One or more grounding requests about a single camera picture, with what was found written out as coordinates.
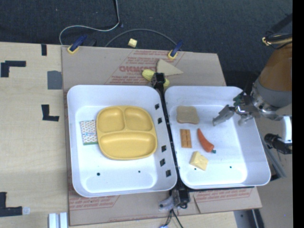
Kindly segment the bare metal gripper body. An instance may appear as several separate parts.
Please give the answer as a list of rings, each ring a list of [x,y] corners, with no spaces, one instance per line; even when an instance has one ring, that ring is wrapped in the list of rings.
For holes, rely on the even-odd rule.
[[[273,121],[279,121],[283,118],[277,114],[278,107],[272,106],[263,100],[261,96],[237,95],[234,98],[235,112],[239,115],[250,114],[253,118],[261,116]]]

